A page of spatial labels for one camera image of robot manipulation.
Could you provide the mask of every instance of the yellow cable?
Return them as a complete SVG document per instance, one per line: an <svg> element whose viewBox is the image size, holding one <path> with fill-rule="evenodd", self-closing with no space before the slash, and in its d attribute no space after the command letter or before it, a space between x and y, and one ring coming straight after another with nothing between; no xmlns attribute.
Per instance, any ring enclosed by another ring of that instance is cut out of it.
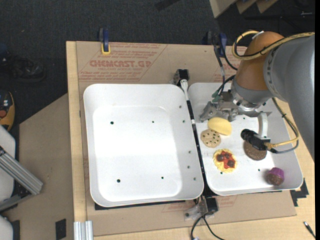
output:
<svg viewBox="0 0 320 240"><path fill-rule="evenodd" d="M297 127L295 126L295 124L286 116L286 114L282 111L282 109L280 108L279 104L277 103L276 99L275 98L272 98L276 108L279 110L279 112L281 113L282 117L287 121L287 123L290 125L290 127L292 128L294 134L295 134L295 138L294 139L291 139L291 140L288 140L288 141L284 141L284 142L280 142L280 143L276 143L276 144L273 144L273 143L264 143L264 145L270 150L272 148L276 148L276 147L279 147L279 146L283 146L283 145L287 145L287 144L290 144L290 143L293 143L293 142L296 142L298 141L299 139L299 131L297 129Z"/></svg>
<svg viewBox="0 0 320 240"><path fill-rule="evenodd" d="M232 45L232 54L235 58L240 59L240 60L244 60L244 61L248 61L248 60L253 60L256 59L262 55L265 55L267 52L269 52L270 50L288 42L291 41L293 39L298 39L298 38L305 38L305 37L310 37L312 35L315 34L315 32L305 32L305 33L299 33L299 34L294 34L285 38L282 38L274 43L272 43L271 45L267 46L266 48L262 49L261 51L259 51L258 53L255 54L248 54L248 55L238 55L236 53L236 45L239 43L239 41L241 39L243 39L244 37L248 36L248 35L255 35L258 34L258 31L255 30L249 30L247 32L244 32L243 34L241 34L240 36L238 36L238 38L236 39L236 41L233 43Z"/></svg>

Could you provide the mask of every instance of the dark background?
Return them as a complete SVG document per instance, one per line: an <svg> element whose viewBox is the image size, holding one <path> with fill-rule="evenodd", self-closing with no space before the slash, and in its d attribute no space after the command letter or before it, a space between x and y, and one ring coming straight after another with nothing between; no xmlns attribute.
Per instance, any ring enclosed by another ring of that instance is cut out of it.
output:
<svg viewBox="0 0 320 240"><path fill-rule="evenodd" d="M315 31L316 0L279 0L264 13L254 4L240 14L232 4L217 18L209 0L179 0L157 9L163 1L0 0L0 43L15 55L43 63L47 71L38 83L0 74L0 89L10 91L15 101L15 124L67 93L66 41L97 41L101 27L109 29L111 42L191 45L201 44L208 31L225 33L228 45L249 29L283 36ZM313 16L303 18L302 12ZM268 18L247 19L255 16Z"/></svg>

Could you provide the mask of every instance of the brown cookie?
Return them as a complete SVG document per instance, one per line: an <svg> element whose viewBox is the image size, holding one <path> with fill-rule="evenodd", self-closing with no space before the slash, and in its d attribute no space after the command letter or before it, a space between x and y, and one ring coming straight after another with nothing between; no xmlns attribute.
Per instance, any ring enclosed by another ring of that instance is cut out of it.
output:
<svg viewBox="0 0 320 240"><path fill-rule="evenodd" d="M245 141L244 145L244 153L253 160L259 161L264 159L267 156L266 150L258 150L254 148L249 142Z"/></svg>
<svg viewBox="0 0 320 240"><path fill-rule="evenodd" d="M215 148L221 143L221 137L215 130L207 129L201 132L201 140L209 148Z"/></svg>

